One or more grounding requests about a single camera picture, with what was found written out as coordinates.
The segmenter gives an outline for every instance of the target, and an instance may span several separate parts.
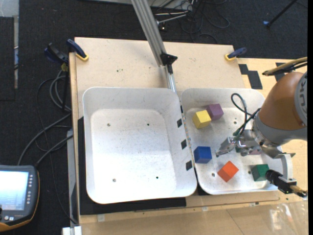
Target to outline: black carpet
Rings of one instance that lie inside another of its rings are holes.
[[[206,0],[208,3],[201,4],[195,16],[200,25],[201,16],[205,15],[199,32],[192,36],[188,33],[192,17],[173,20],[166,24],[167,31],[161,32],[163,40],[233,45],[235,49],[246,47],[247,52],[242,57],[295,59],[307,56],[308,0],[299,0],[271,28],[266,28],[263,21],[274,18],[290,0],[226,0],[223,4],[212,4],[223,1]],[[160,11],[164,10],[153,9],[153,12]],[[229,20],[229,26],[222,16]],[[44,56],[44,48],[50,42],[67,52],[66,40],[79,36],[145,40],[131,5],[82,0],[20,0],[19,26],[19,88],[15,101],[0,101],[0,163],[7,165],[17,163],[25,146],[42,129],[36,93],[43,81],[56,77],[60,70]],[[45,84],[39,94],[44,126],[65,115],[51,102],[48,87],[49,83]],[[62,125],[71,125],[70,119]],[[65,138],[66,130],[49,131],[49,146]],[[40,137],[39,145],[47,149],[44,136]],[[42,154],[34,144],[22,164],[34,164]],[[68,212],[67,150],[64,147],[51,155],[60,201]],[[59,235],[63,227],[69,226],[69,219],[56,198],[49,157],[39,166],[39,173],[41,194],[34,220],[3,234]]]
[[[0,17],[0,101],[14,100],[14,19]]]

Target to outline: orange block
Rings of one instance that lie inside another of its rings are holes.
[[[217,174],[223,178],[225,182],[228,182],[237,171],[239,171],[239,169],[231,161],[228,161]]]

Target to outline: green cube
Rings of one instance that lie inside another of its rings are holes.
[[[252,168],[252,176],[254,181],[266,180],[265,174],[269,170],[268,164],[257,164]]]

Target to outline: white tray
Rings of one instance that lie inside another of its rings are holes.
[[[93,87],[83,95],[83,109],[87,193],[94,202],[185,197],[196,190],[174,92]]]
[[[218,158],[215,155],[221,143],[228,136],[231,137],[232,133],[244,122],[244,113],[231,102],[230,97],[233,93],[238,93],[244,98],[249,113],[256,111],[264,102],[263,95],[253,89],[187,89],[181,95],[181,105],[186,118],[192,151],[198,146],[209,146],[212,152],[212,160],[209,163],[195,163],[199,185],[209,194],[277,190],[277,187],[268,181],[255,182],[251,169],[254,165],[268,164],[270,169],[282,171],[280,159],[272,159],[264,153],[243,157],[235,150]],[[209,126],[197,129],[192,121],[194,113],[205,110],[209,104],[217,103],[221,105],[224,115],[219,120],[211,121]],[[251,129],[251,124],[252,121],[246,129]],[[226,183],[217,172],[228,161],[232,161],[239,171]]]

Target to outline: robotic arm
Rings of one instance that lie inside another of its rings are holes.
[[[308,192],[296,185],[292,169],[288,169],[294,154],[283,153],[280,145],[293,139],[308,139],[307,78],[307,72],[290,72],[283,76],[269,92],[262,108],[248,119],[253,119],[252,129],[242,133],[237,130],[233,137],[227,137],[216,156],[235,148],[242,156],[265,152],[273,159],[282,159],[283,174],[269,170],[267,180],[285,194],[306,197]]]

